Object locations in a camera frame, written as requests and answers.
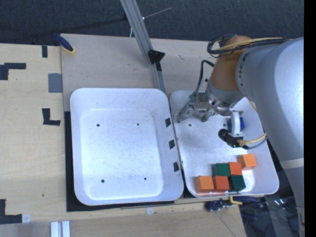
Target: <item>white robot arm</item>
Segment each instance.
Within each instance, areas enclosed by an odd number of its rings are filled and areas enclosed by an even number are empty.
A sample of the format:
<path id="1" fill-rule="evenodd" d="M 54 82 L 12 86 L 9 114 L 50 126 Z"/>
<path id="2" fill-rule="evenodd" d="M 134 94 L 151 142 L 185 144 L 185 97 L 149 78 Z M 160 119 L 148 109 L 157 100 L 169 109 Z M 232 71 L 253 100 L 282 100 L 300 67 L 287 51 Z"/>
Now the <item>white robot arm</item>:
<path id="1" fill-rule="evenodd" d="M 234 36 L 207 51 L 220 54 L 205 92 L 195 91 L 177 121 L 198 111 L 201 121 L 220 114 L 241 98 L 255 103 L 262 127 L 284 169 L 297 205 L 300 236 L 305 236 L 304 213 L 304 38 L 253 41 Z M 229 145 L 238 146 L 230 138 Z"/>

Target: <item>green block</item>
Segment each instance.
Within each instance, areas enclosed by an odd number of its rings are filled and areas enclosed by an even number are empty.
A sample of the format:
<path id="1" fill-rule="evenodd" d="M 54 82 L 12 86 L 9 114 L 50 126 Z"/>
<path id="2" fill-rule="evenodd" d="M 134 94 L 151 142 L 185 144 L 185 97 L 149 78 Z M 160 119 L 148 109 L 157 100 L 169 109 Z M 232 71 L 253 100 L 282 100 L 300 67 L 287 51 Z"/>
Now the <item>green block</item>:
<path id="1" fill-rule="evenodd" d="M 231 176 L 229 177 L 229 191 L 239 192 L 246 188 L 245 180 L 243 176 Z"/>
<path id="2" fill-rule="evenodd" d="M 228 163 L 217 163 L 212 167 L 213 176 L 231 176 Z"/>

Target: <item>gray floor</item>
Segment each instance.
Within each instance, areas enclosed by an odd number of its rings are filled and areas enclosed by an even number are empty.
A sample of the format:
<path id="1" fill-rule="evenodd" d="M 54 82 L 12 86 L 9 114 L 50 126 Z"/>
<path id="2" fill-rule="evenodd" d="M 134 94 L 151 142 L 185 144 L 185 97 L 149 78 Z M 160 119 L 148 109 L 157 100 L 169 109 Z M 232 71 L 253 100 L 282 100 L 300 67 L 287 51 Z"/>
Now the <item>gray floor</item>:
<path id="1" fill-rule="evenodd" d="M 137 2 L 151 38 L 208 41 L 231 33 L 251 38 L 304 35 L 304 0 Z M 130 27 L 119 0 L 0 0 L 0 43 L 55 44 L 54 33 L 129 36 Z"/>

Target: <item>white tray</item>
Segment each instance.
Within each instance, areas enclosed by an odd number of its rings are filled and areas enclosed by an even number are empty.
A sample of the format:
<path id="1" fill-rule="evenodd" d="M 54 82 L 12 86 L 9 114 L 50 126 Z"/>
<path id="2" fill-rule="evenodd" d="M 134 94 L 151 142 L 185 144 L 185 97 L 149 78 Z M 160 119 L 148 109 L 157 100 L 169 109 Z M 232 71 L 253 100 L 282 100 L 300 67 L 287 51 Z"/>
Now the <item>white tray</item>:
<path id="1" fill-rule="evenodd" d="M 87 205 L 172 201 L 184 184 L 167 96 L 81 88 L 70 99 L 75 193 Z"/>
<path id="2" fill-rule="evenodd" d="M 175 91 L 170 96 L 171 112 L 174 117 L 180 112 L 188 101 L 191 91 Z M 259 138 L 264 132 L 257 113 L 246 98 L 243 98 L 233 108 L 235 111 L 244 111 L 241 115 L 245 123 L 242 131 L 245 140 Z M 267 143 L 253 150 L 232 148 L 218 137 L 218 131 L 227 128 L 229 117 L 220 115 L 212 116 L 207 122 L 201 122 L 195 116 L 177 123 L 174 120 L 174 128 L 178 138 L 179 153 L 186 185 L 190 193 L 198 198 L 214 198 L 237 195 L 236 192 L 223 194 L 210 192 L 209 194 L 197 194 L 195 179 L 198 176 L 212 175 L 212 166 L 216 163 L 237 161 L 237 157 L 247 153 L 253 153 L 257 161 L 257 167 L 242 172 L 246 188 L 238 195 L 267 195 L 278 190 L 279 181 L 277 172 Z"/>

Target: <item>metal bracket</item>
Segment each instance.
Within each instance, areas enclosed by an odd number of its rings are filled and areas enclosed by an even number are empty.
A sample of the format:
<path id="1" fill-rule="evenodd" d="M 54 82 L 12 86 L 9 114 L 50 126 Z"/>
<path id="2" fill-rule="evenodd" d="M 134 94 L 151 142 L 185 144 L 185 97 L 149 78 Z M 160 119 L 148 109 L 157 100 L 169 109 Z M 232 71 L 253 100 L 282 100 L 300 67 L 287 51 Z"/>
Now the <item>metal bracket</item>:
<path id="1" fill-rule="evenodd" d="M 150 62 L 152 64 L 154 63 L 156 64 L 157 71 L 162 71 L 160 61 L 165 56 L 165 53 L 155 51 L 155 50 L 149 50 L 148 56 L 149 56 Z"/>

